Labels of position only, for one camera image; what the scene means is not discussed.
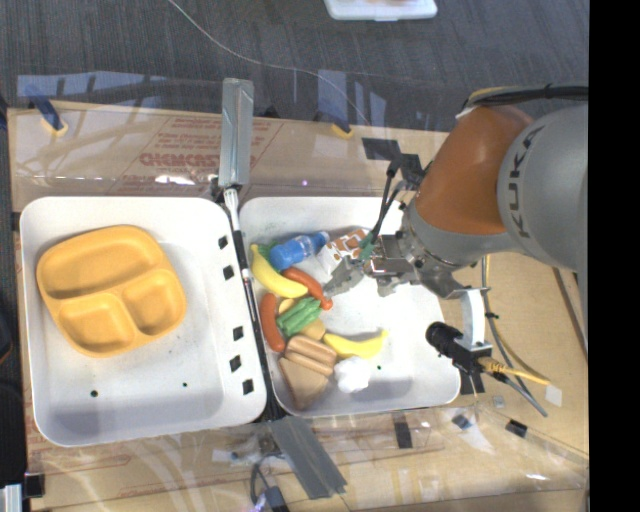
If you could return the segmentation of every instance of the gray fabric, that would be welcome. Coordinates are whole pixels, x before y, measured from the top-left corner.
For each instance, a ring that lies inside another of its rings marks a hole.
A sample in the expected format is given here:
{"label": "gray fabric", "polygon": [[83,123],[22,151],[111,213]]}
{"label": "gray fabric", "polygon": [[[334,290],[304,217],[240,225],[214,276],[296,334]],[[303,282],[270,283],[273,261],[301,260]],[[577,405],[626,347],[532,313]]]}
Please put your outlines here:
{"label": "gray fabric", "polygon": [[[254,82],[258,115],[271,109],[311,120],[320,105],[337,108],[351,123],[448,131],[477,89],[588,79],[588,0],[436,0],[436,17],[391,23],[336,21],[322,0],[175,1],[216,42],[168,0],[0,2],[0,92],[10,105],[26,106],[19,84],[29,80],[45,94],[71,100],[216,112],[215,84],[234,77]],[[73,86],[72,75],[99,71],[146,78],[107,88],[97,81]],[[50,75],[65,79],[47,80]],[[153,82],[153,76],[170,80]],[[523,108],[539,116],[557,106]],[[2,135],[0,306],[17,335]],[[19,368],[14,350],[0,367],[0,384],[21,389]],[[22,470],[8,448],[24,443],[20,414],[7,402],[0,402],[0,439],[6,440],[0,484]]]}

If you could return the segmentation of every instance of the green vegetable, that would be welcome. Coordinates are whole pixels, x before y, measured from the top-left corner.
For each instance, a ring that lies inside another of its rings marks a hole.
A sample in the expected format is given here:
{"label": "green vegetable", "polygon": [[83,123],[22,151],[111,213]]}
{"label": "green vegetable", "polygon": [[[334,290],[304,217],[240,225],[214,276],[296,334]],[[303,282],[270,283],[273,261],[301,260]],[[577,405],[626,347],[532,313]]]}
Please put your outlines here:
{"label": "green vegetable", "polygon": [[280,315],[276,324],[282,333],[289,338],[318,318],[321,312],[320,301],[313,297],[306,297]]}

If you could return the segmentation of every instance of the yellow banana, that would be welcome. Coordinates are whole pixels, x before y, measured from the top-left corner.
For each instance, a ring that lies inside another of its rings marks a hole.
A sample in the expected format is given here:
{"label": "yellow banana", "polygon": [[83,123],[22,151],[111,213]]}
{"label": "yellow banana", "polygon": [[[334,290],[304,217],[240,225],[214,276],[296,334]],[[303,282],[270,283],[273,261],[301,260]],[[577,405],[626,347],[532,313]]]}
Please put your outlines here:
{"label": "yellow banana", "polygon": [[338,336],[337,334],[327,333],[322,340],[335,350],[342,359],[352,356],[370,359],[382,350],[382,342],[388,335],[389,332],[383,330],[380,334],[368,340],[353,341]]}
{"label": "yellow banana", "polygon": [[287,279],[276,272],[271,263],[260,254],[257,244],[251,244],[251,252],[253,253],[251,272],[270,292],[288,299],[295,299],[307,294],[309,289],[305,285]]}

